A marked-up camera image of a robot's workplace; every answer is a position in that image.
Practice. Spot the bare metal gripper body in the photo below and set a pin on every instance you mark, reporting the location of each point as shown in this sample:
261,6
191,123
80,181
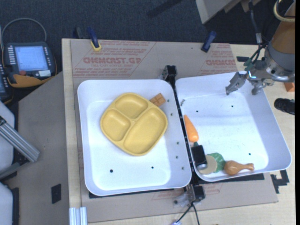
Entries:
267,72

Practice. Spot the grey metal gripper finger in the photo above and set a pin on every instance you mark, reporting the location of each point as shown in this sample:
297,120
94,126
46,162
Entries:
257,88
235,82

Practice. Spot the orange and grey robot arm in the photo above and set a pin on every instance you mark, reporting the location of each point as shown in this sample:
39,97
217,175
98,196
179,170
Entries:
284,36

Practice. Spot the orange cube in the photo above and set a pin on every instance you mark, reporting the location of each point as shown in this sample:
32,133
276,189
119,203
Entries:
290,87

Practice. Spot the white plastic tray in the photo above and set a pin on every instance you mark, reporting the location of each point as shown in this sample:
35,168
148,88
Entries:
131,172
234,130

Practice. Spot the thin black rod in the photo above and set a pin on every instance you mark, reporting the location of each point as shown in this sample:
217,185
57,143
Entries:
180,116

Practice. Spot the orange carrot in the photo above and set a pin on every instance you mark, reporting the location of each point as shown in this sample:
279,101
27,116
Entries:
191,130

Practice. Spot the green lettuce leaf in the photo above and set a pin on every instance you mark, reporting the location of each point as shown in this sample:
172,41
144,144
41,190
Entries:
219,159

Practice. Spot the brown biscuit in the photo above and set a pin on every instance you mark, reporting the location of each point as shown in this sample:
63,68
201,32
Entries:
157,99

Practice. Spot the black can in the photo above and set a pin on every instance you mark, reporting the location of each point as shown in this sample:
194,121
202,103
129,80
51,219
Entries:
199,156

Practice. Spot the brown chicken drumstick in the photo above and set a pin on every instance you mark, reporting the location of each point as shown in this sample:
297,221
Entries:
234,167

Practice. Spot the beige round biscuit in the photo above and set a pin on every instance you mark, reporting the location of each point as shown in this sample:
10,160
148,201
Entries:
209,166

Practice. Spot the brown cardboard board red print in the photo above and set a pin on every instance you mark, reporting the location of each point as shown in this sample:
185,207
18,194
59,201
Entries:
140,60

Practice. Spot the yellow divided plate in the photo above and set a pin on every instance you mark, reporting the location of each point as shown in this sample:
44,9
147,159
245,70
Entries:
134,123

